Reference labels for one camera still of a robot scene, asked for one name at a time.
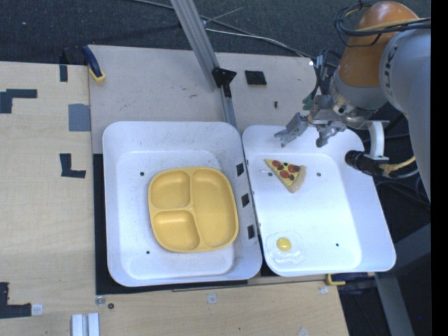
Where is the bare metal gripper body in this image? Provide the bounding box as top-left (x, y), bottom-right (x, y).
top-left (307, 94), bottom-right (372, 130)

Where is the toy pizza slice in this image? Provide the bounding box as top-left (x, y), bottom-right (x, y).
top-left (262, 157), bottom-right (308, 195)

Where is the white plastic tray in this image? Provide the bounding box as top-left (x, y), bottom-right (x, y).
top-left (101, 120), bottom-right (264, 288)
top-left (241, 124), bottom-right (398, 279)

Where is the yellow divided plate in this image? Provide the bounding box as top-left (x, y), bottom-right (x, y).
top-left (147, 166), bottom-right (240, 254)

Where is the toy fried egg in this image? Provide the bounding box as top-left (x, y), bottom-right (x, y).
top-left (264, 230), bottom-right (307, 267)

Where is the pale wood board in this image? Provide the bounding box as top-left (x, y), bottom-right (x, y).
top-left (86, 43), bottom-right (354, 293)

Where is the black cylinder on white bracket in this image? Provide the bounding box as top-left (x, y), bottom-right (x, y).
top-left (344, 120), bottom-right (391, 179)

